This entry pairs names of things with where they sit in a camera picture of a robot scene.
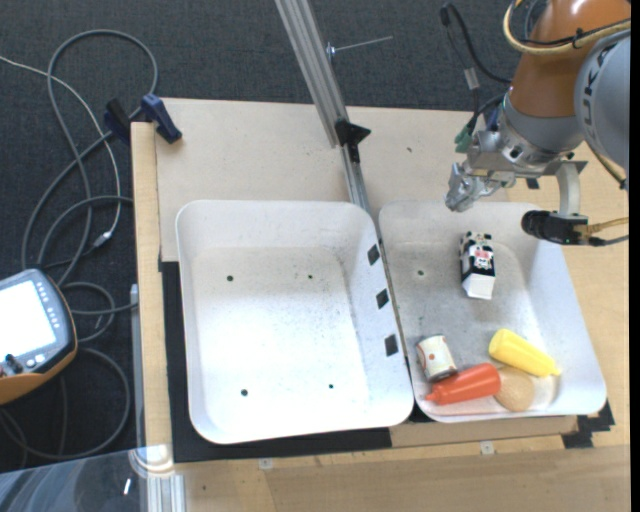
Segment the toy ketchup bottle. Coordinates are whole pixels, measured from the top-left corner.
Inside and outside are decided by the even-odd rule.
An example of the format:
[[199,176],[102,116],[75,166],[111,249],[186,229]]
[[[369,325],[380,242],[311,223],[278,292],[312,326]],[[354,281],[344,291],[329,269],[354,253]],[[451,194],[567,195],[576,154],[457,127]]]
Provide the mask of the toy ketchup bottle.
[[500,383],[497,368],[491,363],[482,363],[434,383],[425,398],[438,405],[453,404],[493,396],[500,391]]

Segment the tin can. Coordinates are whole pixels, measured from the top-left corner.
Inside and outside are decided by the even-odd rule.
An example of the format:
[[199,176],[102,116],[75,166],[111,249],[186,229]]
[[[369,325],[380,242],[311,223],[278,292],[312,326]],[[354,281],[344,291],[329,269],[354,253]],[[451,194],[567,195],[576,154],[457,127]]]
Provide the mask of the tin can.
[[458,372],[444,335],[425,338],[416,345],[416,350],[428,382],[436,382]]

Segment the empty white tray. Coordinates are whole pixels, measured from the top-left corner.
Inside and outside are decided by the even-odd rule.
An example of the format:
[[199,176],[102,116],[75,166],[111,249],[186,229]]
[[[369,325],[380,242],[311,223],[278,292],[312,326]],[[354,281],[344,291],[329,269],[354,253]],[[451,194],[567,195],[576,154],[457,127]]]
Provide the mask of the empty white tray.
[[176,221],[189,413],[215,443],[391,426],[413,407],[372,219],[195,201]]
[[[461,422],[503,417],[591,414],[606,386],[573,289],[562,248],[525,234],[531,204],[478,202],[464,213],[442,201],[394,202],[380,213],[391,282],[411,368],[414,395],[429,417]],[[496,280],[491,300],[469,298],[458,258],[466,231],[493,235]],[[493,398],[449,405],[425,400],[427,383],[416,343],[444,334],[459,369],[493,361],[491,337],[507,328],[552,356],[562,374],[536,379],[532,407],[513,413]]]

